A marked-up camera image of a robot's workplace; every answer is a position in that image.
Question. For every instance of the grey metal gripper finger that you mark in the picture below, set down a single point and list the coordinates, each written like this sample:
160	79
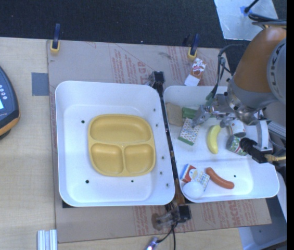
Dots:
207	114
198	117

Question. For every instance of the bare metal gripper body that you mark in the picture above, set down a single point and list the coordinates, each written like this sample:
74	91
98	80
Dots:
224	107

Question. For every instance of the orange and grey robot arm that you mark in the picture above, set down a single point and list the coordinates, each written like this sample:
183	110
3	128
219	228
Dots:
256	69

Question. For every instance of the white and green patterned carton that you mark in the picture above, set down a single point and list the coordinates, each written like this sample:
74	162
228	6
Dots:
189	134

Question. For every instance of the tan bread slice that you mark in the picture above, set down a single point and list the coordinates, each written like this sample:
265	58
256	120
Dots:
174	114

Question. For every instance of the yellow banana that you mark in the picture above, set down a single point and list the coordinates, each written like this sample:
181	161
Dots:
212	139

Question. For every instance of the white can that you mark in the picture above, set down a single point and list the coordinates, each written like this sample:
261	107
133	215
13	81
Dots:
238	129

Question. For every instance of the thin black and white rod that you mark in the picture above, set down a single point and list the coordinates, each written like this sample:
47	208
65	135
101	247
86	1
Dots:
168	134

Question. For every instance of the green patterned can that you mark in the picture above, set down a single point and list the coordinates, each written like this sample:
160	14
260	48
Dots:
234	145

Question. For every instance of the brown and white carton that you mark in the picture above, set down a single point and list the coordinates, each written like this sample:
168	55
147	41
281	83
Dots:
195	73

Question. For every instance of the orange and white carton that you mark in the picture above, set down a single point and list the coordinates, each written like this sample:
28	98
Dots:
188	173

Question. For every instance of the yellow and white packet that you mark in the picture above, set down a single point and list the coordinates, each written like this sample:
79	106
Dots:
203	180

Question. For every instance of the orange sausage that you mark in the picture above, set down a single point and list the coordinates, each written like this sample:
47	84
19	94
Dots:
219	178

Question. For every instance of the white plastic tray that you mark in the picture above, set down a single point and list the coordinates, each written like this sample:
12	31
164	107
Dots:
74	139
240	176

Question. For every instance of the white egg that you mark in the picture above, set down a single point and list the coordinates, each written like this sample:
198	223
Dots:
193	190

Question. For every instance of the yellow divided plate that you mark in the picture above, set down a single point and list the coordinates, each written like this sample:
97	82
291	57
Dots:
120	144

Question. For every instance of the brown cardboard board red print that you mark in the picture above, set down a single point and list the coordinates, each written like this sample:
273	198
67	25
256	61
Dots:
89	61

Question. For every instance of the black cylinder on white bracket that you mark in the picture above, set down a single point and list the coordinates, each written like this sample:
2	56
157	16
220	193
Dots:
262	135

